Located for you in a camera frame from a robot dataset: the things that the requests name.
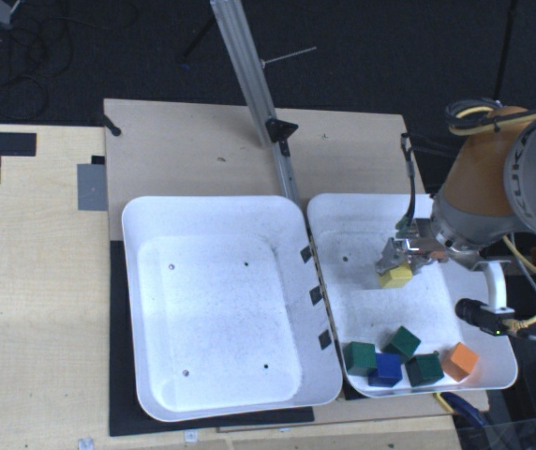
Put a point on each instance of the blue cube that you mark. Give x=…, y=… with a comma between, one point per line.
x=386, y=368

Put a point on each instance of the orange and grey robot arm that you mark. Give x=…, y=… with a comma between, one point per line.
x=486, y=181

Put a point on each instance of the pale wood board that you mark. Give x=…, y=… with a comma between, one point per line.
x=193, y=153

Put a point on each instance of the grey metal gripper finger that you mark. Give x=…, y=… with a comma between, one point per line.
x=417, y=265
x=392, y=259

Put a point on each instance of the green cube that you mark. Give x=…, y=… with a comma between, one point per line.
x=404, y=341
x=358, y=358
x=425, y=369

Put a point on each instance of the white plastic tray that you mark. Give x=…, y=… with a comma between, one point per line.
x=390, y=310
x=221, y=317

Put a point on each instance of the orange cube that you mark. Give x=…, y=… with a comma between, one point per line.
x=460, y=361

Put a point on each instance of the black cylinder on white bracket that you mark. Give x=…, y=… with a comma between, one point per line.
x=479, y=316

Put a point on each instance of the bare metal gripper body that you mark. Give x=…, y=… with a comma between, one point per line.
x=425, y=246

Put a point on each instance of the yellow cube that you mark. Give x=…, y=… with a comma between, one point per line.
x=395, y=277

